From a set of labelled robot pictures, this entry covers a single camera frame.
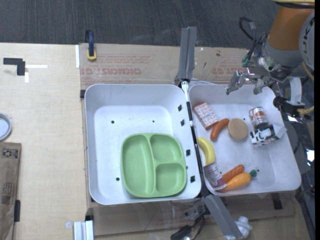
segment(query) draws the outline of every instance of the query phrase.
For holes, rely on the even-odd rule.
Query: toy banana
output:
[[[209,165],[214,163],[216,161],[216,153],[211,142],[203,137],[197,137],[196,140],[198,141],[199,147],[204,152],[205,164]]]

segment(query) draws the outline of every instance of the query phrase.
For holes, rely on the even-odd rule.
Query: brown paper bag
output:
[[[0,240],[12,240],[21,144],[0,142],[0,152]]]

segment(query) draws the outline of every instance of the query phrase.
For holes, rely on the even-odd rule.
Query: black bracket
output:
[[[24,76],[26,72],[26,62],[22,58],[3,58],[4,65],[16,65],[16,74]]]
[[[20,200],[15,200],[15,206],[14,206],[14,222],[20,221],[20,209],[21,209],[21,203]]]
[[[282,210],[282,203],[280,200],[280,195],[279,193],[271,193],[272,201],[273,201],[273,206],[275,210]]]
[[[86,90],[80,90],[80,98],[84,98],[85,97],[85,93],[86,93]]]
[[[94,220],[94,216],[93,215],[86,215],[85,218],[84,218],[84,221],[87,222],[87,221],[93,221]]]

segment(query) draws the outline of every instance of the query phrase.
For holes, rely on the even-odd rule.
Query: toy sausage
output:
[[[212,141],[215,141],[215,140],[217,139],[218,134],[219,134],[219,132],[221,131],[221,129],[222,129],[223,127],[227,126],[227,125],[229,124],[229,122],[230,122],[230,121],[229,121],[228,118],[224,118],[224,119],[220,120],[219,122],[217,122],[217,123],[213,126],[213,128],[212,128],[212,130],[211,130],[210,139],[211,139]]]

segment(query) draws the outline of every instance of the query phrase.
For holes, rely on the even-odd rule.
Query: metal bracket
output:
[[[175,84],[179,85],[182,80],[190,81],[195,68],[195,45],[197,40],[197,27],[188,26],[181,30],[180,57],[178,73]]]
[[[204,204],[210,211],[216,224],[227,239],[243,239],[244,236],[239,230],[234,219],[231,217],[225,204],[217,195],[210,194],[203,199]]]
[[[94,222],[87,220],[86,222],[75,221],[73,223],[73,240],[94,240]]]

